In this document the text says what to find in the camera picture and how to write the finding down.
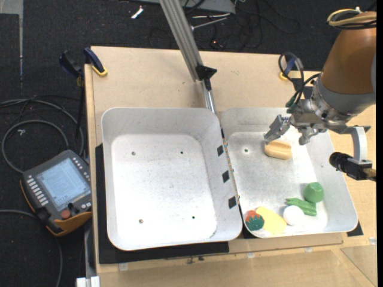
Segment green toy pepper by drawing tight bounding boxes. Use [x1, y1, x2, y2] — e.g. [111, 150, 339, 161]
[303, 182, 325, 204]

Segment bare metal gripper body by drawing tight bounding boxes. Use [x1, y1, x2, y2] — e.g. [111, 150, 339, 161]
[288, 99, 353, 135]

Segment pale wood board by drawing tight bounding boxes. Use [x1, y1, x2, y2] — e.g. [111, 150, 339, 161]
[90, 45, 377, 274]

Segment red and green toy strawberry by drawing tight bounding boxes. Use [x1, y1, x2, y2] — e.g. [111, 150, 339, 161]
[245, 210, 266, 231]

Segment yellow toy slice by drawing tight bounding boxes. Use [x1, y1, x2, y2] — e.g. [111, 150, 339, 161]
[256, 206, 288, 235]

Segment tan toy bread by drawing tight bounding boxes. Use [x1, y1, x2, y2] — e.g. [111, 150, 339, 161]
[264, 139, 293, 160]

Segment white plastic tray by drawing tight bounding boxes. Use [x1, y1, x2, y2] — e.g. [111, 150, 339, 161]
[220, 106, 359, 239]
[101, 106, 244, 252]

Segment green toy pea pod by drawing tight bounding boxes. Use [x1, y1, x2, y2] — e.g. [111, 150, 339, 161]
[285, 197, 318, 217]

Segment black cylinder on white bracket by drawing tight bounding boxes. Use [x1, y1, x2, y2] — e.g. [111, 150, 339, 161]
[329, 125, 374, 181]

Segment white toy egg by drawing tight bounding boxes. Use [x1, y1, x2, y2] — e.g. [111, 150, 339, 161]
[282, 205, 306, 227]

